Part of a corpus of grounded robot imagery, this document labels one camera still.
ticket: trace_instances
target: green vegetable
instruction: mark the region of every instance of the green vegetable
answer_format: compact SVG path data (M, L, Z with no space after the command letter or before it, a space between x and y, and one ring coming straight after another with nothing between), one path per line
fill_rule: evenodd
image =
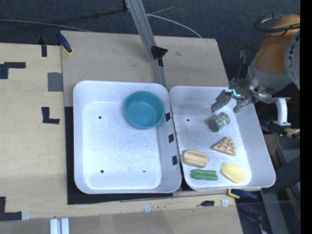
M216 171L213 170L193 169L191 170L191 177L195 179L218 180Z

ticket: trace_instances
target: empty white tray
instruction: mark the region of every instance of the empty white tray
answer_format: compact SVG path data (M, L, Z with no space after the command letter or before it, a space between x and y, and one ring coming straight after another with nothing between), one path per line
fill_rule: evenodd
M158 96L163 121L132 127L123 102L135 91ZM171 193L181 184L169 94L155 83L82 81L74 96L74 178L87 194Z
M169 91L176 138L181 155L186 183L196 191L211 191L230 188L263 188L275 182L275 171L258 122L253 104L234 113L236 101L231 101L223 108L212 113L211 105L226 87L176 86ZM230 117L230 124L212 132L207 120L213 115L225 112ZM236 147L236 156L229 156L212 150L224 137L230 136ZM196 167L183 162L183 152L191 149L208 156L205 170L216 170L218 180L197 180L190 176ZM231 162L244 171L241 183L234 183L220 172L223 163Z

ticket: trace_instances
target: wooden table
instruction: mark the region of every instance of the wooden table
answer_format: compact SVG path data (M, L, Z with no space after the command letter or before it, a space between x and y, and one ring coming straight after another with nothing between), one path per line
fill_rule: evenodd
M67 204L64 107L72 106L73 86L84 79L156 80L139 36L62 33L75 50L71 57L59 46L48 45L43 57L40 45L0 43L0 64L26 63L25 69L10 68L8 79L0 79L0 196L6 197L5 212L29 212L31 219L2 222L0 233L19 233L21 228L49 233L48 220L63 217L70 218L71 233L78 234L103 229L125 233L130 223L140 231L138 223L145 221L161 223L166 233L203 233L207 228L242 233L235 201L221 191L178 190L171 198ZM156 37L156 41L169 50L163 58L168 89L227 86L214 39ZM63 91L48 90L48 73L63 75ZM59 124L43 123L42 107L49 107L50 118L58 118ZM229 206L221 206L222 199ZM199 207L205 200L215 201L214 207ZM149 213L144 212L146 204L151 206Z

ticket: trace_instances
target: blue plastic bowl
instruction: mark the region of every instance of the blue plastic bowl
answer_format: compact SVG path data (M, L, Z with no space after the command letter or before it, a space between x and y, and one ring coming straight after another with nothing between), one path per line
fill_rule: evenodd
M146 91L130 94L123 104L123 111L128 122L137 129L156 127L165 115L162 101Z

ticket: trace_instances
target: toy pizza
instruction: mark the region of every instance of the toy pizza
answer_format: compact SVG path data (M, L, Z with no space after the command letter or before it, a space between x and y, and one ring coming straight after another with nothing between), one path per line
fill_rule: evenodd
M213 150L228 154L228 155L236 155L236 147L233 140L230 137L225 137L222 139L217 145L215 145Z

